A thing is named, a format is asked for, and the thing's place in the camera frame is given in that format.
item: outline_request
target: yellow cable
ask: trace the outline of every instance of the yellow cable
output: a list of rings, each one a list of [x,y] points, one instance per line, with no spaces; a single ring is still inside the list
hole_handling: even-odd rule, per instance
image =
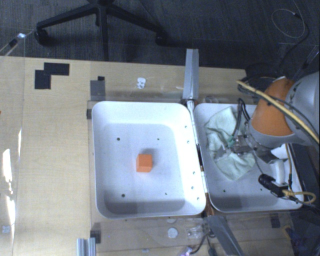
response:
[[[246,88],[247,90],[256,93],[257,95],[260,95],[262,98],[264,98],[267,102],[272,103],[274,106],[276,106],[278,109],[282,110],[283,112],[285,112],[288,116],[290,116],[292,119],[294,119],[301,127],[303,127],[303,129],[319,144],[319,138],[318,136],[299,118],[297,117],[294,113],[292,113],[291,111],[289,111],[287,108],[285,108],[284,106],[282,106],[280,103],[278,103],[277,101],[275,101],[273,98],[271,98],[269,95],[265,94],[264,92],[257,90],[251,86],[249,86],[248,84],[246,84],[245,82],[242,82],[240,80],[236,81],[239,85],[243,86],[244,88]]]
[[[312,193],[312,192],[307,192],[307,191],[292,192],[292,191],[289,191],[287,189],[282,190],[282,192],[284,193],[284,195],[286,197],[296,197],[296,195],[312,196],[311,200],[305,202],[306,204],[312,204],[317,199],[316,195],[314,193]]]

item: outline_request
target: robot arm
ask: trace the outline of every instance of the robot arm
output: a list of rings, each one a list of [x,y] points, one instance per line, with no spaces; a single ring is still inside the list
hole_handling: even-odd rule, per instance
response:
[[[271,150],[284,143],[314,146],[319,152],[319,72],[305,76],[296,83],[287,78],[277,79],[265,94],[284,105],[305,125],[299,125],[290,116],[261,99],[252,118],[246,123],[245,134],[234,138],[231,150],[243,153],[243,149],[251,149],[266,163],[276,159]],[[311,130],[314,136],[310,136],[304,127]]]

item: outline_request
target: metal bracket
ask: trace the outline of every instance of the metal bracket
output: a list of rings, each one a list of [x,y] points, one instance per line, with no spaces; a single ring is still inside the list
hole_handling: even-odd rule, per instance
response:
[[[187,49],[185,57],[184,85],[182,98],[196,100],[199,97],[199,51]]]
[[[96,256],[96,239],[78,238],[76,240],[76,255],[77,256]]]
[[[215,234],[226,255],[244,256],[240,245],[232,233],[226,219],[223,216],[209,216],[206,218],[210,229]]]
[[[103,76],[98,76],[98,80],[90,81],[90,100],[105,101],[106,100],[106,81]]]

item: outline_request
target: small white object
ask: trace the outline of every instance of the small white object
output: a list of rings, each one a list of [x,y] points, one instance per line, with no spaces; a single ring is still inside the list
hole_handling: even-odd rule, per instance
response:
[[[22,33],[19,33],[19,34],[17,35],[17,37],[18,37],[19,39],[24,39],[24,38],[26,38],[26,35],[25,35],[25,34],[22,34]]]
[[[168,237],[169,238],[176,238],[178,236],[178,230],[175,227],[170,227],[168,229]]]
[[[275,173],[275,182],[282,185],[286,179],[285,165],[282,159],[275,160],[270,164],[273,173]]]
[[[287,159],[287,151],[286,151],[286,144],[282,144],[280,147],[276,147],[271,150],[271,153],[275,155],[279,159]]]
[[[10,226],[2,226],[2,234],[10,233]]]
[[[143,78],[143,77],[138,77],[137,83],[136,83],[136,87],[137,87],[138,89],[143,89],[143,88],[145,88],[146,81],[147,81],[147,80],[146,80],[145,78]]]

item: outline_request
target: glass panel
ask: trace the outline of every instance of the glass panel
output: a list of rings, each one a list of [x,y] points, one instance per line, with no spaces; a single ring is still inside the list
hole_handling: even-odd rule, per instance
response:
[[[13,253],[25,85],[25,40],[19,33],[0,48],[0,248]]]

